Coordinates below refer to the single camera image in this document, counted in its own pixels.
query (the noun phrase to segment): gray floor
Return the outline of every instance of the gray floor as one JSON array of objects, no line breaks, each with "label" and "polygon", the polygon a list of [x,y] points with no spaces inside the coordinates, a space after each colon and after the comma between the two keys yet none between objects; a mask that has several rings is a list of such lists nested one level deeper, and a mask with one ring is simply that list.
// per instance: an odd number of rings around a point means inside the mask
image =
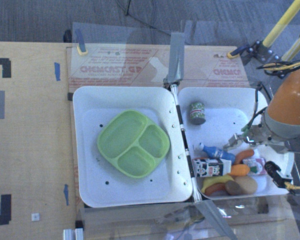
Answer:
[{"label": "gray floor", "polygon": [[[127,1],[0,0],[0,41],[63,42],[65,30],[73,24],[92,24],[184,31],[190,45],[239,47],[266,37],[294,0],[131,0],[125,16]],[[112,34],[118,37],[116,29]],[[299,35],[300,11],[275,41],[273,51],[282,56]],[[101,42],[102,38],[103,34],[96,33],[92,41]],[[162,32],[151,39],[158,44],[168,41],[169,35]],[[295,59],[300,59],[300,52]],[[259,65],[251,61],[245,66],[251,85],[262,80],[275,93],[282,80],[257,71]],[[294,168],[292,172],[298,184],[300,137],[290,144],[298,152],[298,171]],[[300,195],[291,197],[291,207],[300,226]]]}]

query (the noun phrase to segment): green plate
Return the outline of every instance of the green plate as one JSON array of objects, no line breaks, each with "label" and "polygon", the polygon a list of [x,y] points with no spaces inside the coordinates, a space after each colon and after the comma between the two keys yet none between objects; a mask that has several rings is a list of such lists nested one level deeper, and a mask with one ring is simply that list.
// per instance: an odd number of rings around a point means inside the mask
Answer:
[{"label": "green plate", "polygon": [[167,155],[168,135],[146,115],[132,109],[114,117],[97,138],[101,155],[132,178],[150,174]]}]

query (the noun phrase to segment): soda can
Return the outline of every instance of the soda can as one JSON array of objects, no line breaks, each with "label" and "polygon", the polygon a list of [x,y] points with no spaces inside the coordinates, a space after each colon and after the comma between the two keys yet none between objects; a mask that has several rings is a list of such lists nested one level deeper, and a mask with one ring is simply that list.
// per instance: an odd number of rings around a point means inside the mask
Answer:
[{"label": "soda can", "polygon": [[190,122],[194,125],[202,125],[206,121],[205,105],[201,102],[190,104]]}]

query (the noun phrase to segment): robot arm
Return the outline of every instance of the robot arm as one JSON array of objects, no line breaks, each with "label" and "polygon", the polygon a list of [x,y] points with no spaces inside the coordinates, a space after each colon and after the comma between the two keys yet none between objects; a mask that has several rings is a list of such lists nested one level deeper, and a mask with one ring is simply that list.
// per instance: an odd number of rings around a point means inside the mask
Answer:
[{"label": "robot arm", "polygon": [[[261,115],[260,123],[252,125],[258,115]],[[245,142],[252,147],[269,145],[277,153],[287,151],[284,142],[300,135],[300,69],[291,72],[268,107],[254,113],[242,131],[242,134],[235,133],[223,149],[231,150]]]}]

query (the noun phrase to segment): blue bottle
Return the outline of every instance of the blue bottle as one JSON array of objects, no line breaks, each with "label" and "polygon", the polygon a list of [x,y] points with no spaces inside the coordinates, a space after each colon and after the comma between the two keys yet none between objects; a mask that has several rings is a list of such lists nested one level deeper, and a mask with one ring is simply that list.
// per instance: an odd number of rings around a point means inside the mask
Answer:
[{"label": "blue bottle", "polygon": [[233,165],[236,159],[236,156],[232,153],[228,153],[221,148],[218,148],[216,146],[206,146],[202,143],[199,144],[199,149],[209,156],[211,159],[225,159],[230,160],[231,164]]}]

